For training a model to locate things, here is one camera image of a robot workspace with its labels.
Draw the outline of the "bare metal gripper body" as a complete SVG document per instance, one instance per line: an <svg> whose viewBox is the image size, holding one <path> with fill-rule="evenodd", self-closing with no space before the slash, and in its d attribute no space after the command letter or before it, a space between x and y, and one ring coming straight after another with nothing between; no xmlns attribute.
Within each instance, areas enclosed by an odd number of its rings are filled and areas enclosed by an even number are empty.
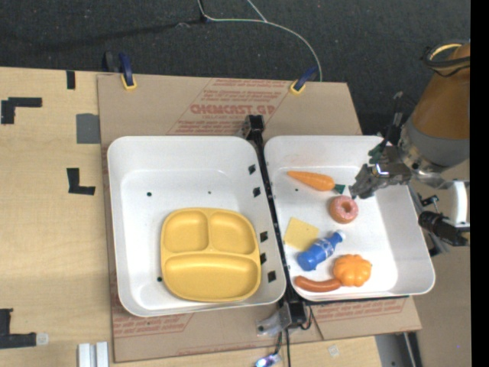
<svg viewBox="0 0 489 367"><path fill-rule="evenodd" d="M412 179L431 187L446 183L442 177L445 168L429 161L414 145L389 145L383 140L368 157L368 183L373 187L407 184Z"/></svg>

